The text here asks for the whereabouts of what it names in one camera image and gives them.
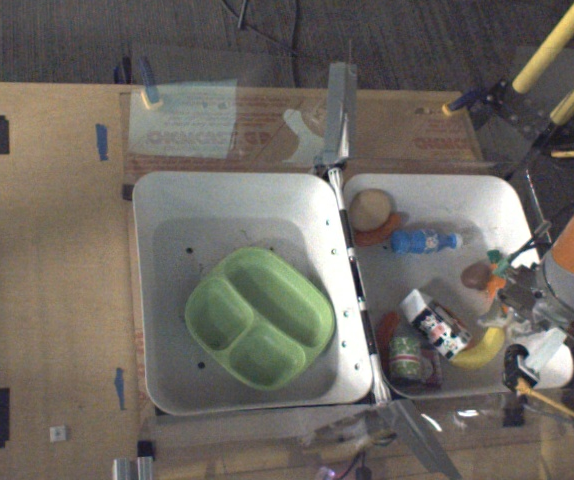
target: yellow banana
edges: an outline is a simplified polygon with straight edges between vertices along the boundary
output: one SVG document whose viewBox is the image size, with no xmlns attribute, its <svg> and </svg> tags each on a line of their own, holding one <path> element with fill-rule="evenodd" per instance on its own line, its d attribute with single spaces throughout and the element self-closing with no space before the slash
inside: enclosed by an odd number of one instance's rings
<svg viewBox="0 0 574 480">
<path fill-rule="evenodd" d="M 499 327 L 489 327 L 480 343 L 468 350 L 463 350 L 450 363 L 458 368 L 477 370 L 496 357 L 504 343 L 505 330 Z"/>
</svg>

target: white square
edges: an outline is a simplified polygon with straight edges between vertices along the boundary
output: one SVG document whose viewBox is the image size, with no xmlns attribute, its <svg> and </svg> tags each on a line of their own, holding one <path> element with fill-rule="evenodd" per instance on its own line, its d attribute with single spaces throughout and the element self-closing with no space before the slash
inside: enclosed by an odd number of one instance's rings
<svg viewBox="0 0 574 480">
<path fill-rule="evenodd" d="M 57 443 L 58 441 L 67 441 L 67 427 L 65 425 L 50 427 L 49 441 L 52 443 Z"/>
</svg>

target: blue bottle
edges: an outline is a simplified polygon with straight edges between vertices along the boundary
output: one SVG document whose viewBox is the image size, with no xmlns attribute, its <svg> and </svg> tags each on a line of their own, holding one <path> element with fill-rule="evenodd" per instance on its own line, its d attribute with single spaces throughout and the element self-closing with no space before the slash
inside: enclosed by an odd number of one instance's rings
<svg viewBox="0 0 574 480">
<path fill-rule="evenodd" d="M 430 254 L 445 248 L 458 249 L 462 243 L 457 233 L 443 234 L 433 229 L 394 231 L 391 235 L 391 250 L 398 254 Z"/>
</svg>

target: green divided dish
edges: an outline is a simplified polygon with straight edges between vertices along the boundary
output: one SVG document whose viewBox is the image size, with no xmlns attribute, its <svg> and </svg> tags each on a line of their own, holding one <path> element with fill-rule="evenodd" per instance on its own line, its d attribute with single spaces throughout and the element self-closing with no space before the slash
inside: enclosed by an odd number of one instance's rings
<svg viewBox="0 0 574 480">
<path fill-rule="evenodd" d="M 194 339 L 248 386 L 280 389 L 305 371 L 334 334 L 334 310 L 278 255 L 245 247 L 193 291 L 185 322 Z"/>
</svg>

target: green plastic container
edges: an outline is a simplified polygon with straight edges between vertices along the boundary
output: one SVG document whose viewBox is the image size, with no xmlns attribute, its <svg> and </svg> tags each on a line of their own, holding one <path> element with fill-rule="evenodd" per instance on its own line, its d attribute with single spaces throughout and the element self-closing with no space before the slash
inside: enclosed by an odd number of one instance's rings
<svg viewBox="0 0 574 480">
<path fill-rule="evenodd" d="M 245 247 L 222 260 L 193 291 L 185 322 L 229 373 L 260 390 L 304 372 L 334 334 L 334 310 L 278 255 Z"/>
</svg>

